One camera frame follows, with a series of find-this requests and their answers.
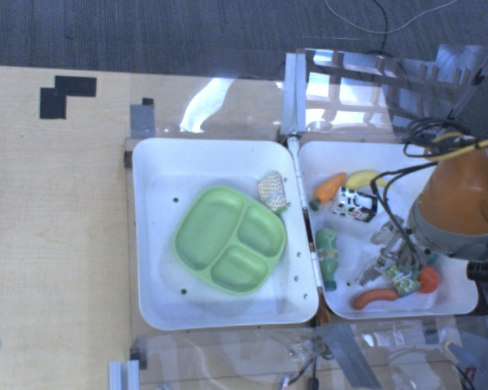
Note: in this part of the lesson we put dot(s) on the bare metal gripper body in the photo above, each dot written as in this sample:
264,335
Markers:
394,240

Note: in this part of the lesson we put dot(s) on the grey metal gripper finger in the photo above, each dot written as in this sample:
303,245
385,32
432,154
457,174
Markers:
403,263
368,274

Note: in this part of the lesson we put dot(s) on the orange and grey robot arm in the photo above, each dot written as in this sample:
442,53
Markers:
459,193

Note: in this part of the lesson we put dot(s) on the green and white packet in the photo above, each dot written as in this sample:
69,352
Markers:
404,282

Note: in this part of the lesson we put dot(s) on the orange sausage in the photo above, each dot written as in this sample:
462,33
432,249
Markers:
374,297

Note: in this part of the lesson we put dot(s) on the white plastic tray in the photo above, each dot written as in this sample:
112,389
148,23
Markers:
166,238
349,250

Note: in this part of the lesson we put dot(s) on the orange round toy fruit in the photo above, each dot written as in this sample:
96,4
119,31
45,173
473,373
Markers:
429,280

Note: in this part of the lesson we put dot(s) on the green bottle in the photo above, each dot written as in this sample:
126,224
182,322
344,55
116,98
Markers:
326,254

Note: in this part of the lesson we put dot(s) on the black and white carton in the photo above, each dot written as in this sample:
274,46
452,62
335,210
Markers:
351,204

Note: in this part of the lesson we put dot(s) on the yellow banana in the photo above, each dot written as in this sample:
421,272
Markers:
362,179

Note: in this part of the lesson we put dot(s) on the orange carrot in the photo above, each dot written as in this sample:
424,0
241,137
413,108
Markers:
329,189

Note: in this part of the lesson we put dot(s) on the thin black and white rod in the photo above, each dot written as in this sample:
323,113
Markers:
299,181

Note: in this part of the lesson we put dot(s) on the white yellow green patterned packet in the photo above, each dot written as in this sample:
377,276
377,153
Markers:
271,191

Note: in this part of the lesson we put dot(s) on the green divided plate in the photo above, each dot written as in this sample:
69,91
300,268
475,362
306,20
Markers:
211,226

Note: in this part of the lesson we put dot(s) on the black cylinder on white bracket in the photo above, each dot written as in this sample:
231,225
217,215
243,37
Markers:
484,269

